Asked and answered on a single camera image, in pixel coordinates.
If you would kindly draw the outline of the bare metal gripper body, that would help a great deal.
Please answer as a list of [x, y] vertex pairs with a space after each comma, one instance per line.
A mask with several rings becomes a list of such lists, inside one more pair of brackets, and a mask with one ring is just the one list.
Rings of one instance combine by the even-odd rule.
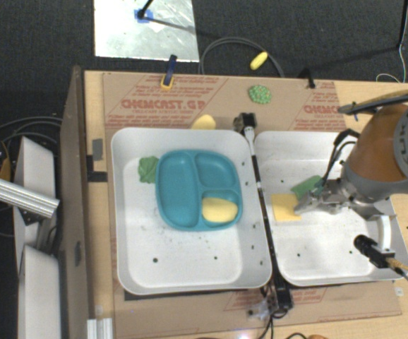
[[372, 198], [360, 194], [348, 181], [328, 180], [318, 195], [316, 209], [336, 215], [347, 208], [363, 219], [371, 220], [373, 216], [379, 215], [374, 203]]

